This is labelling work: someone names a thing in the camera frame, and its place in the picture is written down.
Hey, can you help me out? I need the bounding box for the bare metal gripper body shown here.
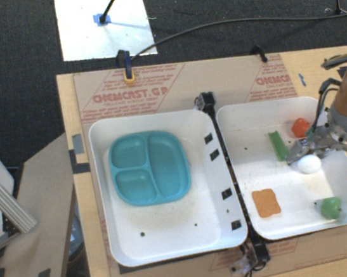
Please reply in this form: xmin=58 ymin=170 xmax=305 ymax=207
xmin=303 ymin=121 xmax=347 ymax=164

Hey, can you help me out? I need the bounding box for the red toy strawberry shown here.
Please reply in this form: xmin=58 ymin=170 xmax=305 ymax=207
xmin=289 ymin=116 xmax=313 ymax=139

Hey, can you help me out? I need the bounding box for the white toy egg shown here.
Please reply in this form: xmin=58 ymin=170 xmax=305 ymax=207
xmin=296 ymin=153 xmax=324 ymax=176

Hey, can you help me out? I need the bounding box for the green toy celery stick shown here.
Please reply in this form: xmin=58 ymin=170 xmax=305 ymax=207
xmin=268 ymin=129 xmax=291 ymax=163

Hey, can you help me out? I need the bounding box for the white plastic tray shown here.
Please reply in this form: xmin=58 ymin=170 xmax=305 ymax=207
xmin=214 ymin=88 xmax=347 ymax=247
xmin=86 ymin=100 xmax=252 ymax=271

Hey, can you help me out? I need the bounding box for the orange toy bread slice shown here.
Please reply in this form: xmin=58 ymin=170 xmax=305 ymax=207
xmin=250 ymin=186 xmax=283 ymax=220

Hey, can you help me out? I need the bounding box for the green toy pepper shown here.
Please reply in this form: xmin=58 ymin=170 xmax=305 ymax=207
xmin=313 ymin=195 xmax=345 ymax=222

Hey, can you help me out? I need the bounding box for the thin black rod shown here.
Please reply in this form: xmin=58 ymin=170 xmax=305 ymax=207
xmin=204 ymin=101 xmax=263 ymax=253

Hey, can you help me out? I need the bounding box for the teal divided plate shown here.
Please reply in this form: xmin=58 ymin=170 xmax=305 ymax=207
xmin=105 ymin=126 xmax=195 ymax=211

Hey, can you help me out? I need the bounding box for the brown cardboard board red print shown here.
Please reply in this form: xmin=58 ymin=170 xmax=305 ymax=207
xmin=72 ymin=36 xmax=347 ymax=277

